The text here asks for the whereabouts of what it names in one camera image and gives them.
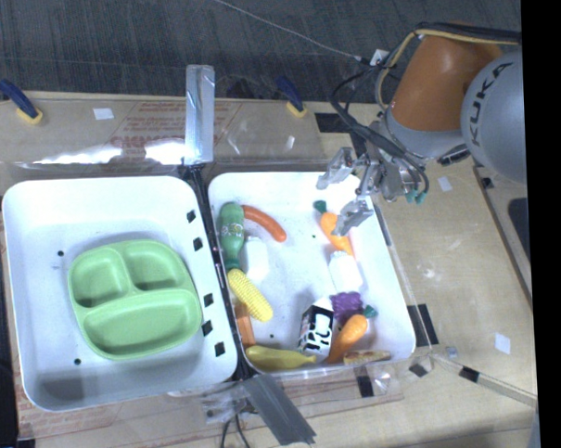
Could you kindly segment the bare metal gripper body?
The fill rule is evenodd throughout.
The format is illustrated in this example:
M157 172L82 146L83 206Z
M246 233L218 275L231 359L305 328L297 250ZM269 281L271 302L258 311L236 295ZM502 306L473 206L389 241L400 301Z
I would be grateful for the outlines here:
M361 174L355 190L357 197L379 193L386 201L397 198L424 201L428 194L425 165L412 154L394 157L380 148L366 150L355 161L354 171Z

